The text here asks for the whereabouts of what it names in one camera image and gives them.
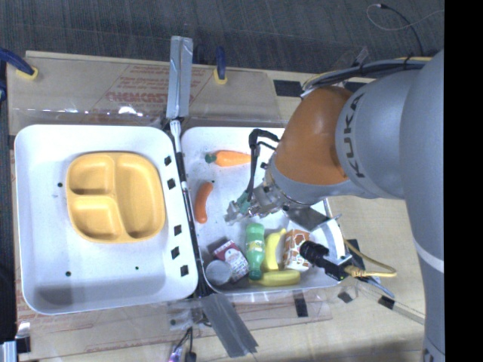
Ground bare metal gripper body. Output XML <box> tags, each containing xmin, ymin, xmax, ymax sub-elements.
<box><xmin>247</xmin><ymin>181</ymin><xmax>303</xmax><ymax>218</ymax></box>

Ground white plastic tray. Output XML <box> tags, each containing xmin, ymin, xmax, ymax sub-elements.
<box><xmin>180</xmin><ymin>126</ymin><xmax>350</xmax><ymax>296</ymax></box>
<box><xmin>14</xmin><ymin>123</ymin><xmax>200</xmax><ymax>315</ymax></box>

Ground orange sausage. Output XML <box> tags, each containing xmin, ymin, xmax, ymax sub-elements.
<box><xmin>194</xmin><ymin>181</ymin><xmax>214</xmax><ymax>225</ymax></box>

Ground green plastic bottle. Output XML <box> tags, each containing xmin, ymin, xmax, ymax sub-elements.
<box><xmin>245</xmin><ymin>222</ymin><xmax>266</xmax><ymax>281</ymax></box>

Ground red and white carton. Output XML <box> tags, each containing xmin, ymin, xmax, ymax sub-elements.
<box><xmin>212</xmin><ymin>239</ymin><xmax>250</xmax><ymax>283</ymax></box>

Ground yellow banana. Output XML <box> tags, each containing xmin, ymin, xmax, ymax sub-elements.
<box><xmin>263</xmin><ymin>227</ymin><xmax>288</xmax><ymax>272</ymax></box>

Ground orange carrot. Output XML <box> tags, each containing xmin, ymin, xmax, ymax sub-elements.
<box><xmin>205</xmin><ymin>149</ymin><xmax>252</xmax><ymax>167</ymax></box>

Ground orange and white carton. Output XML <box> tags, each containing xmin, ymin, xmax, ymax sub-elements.
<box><xmin>282</xmin><ymin>229</ymin><xmax>316</xmax><ymax>272</ymax></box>

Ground thin black and white rod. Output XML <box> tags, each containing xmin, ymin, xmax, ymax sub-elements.
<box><xmin>169</xmin><ymin>118</ymin><xmax>212</xmax><ymax>297</ymax></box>

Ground grey can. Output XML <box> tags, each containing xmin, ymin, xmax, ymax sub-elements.
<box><xmin>205</xmin><ymin>259</ymin><xmax>232</xmax><ymax>287</ymax></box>

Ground yellow divided plate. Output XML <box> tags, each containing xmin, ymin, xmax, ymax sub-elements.
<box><xmin>66</xmin><ymin>151</ymin><xmax>167</xmax><ymax>244</ymax></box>

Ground brown cardboard board red print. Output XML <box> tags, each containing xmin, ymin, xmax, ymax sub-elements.
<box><xmin>5</xmin><ymin>50</ymin><xmax>335</xmax><ymax>356</ymax></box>

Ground black cylinder on white bracket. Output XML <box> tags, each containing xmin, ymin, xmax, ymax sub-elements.
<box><xmin>300</xmin><ymin>216</ymin><xmax>354</xmax><ymax>281</ymax></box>

